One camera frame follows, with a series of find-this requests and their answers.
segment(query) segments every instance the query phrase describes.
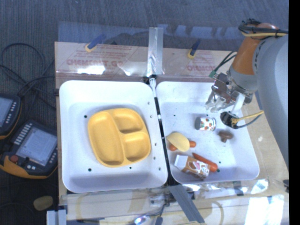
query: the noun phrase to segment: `yellow plate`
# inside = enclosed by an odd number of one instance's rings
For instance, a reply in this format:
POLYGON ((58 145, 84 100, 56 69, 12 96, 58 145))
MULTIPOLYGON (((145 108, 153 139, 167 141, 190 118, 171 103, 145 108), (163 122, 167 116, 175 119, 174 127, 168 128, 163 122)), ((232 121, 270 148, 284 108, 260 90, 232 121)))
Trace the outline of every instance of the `yellow plate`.
POLYGON ((148 130, 141 116, 132 109, 98 112, 91 116, 88 131, 93 152, 105 166, 129 165, 150 154, 148 130))

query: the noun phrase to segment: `cardboard box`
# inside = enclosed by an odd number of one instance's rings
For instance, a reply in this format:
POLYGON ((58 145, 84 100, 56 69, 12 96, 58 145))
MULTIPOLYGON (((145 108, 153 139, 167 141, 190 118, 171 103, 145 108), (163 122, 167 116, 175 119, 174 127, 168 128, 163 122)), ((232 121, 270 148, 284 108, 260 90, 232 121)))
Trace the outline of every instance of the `cardboard box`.
POLYGON ((210 165, 203 163, 193 157, 177 155, 174 165, 184 173, 205 179, 210 172, 210 165))

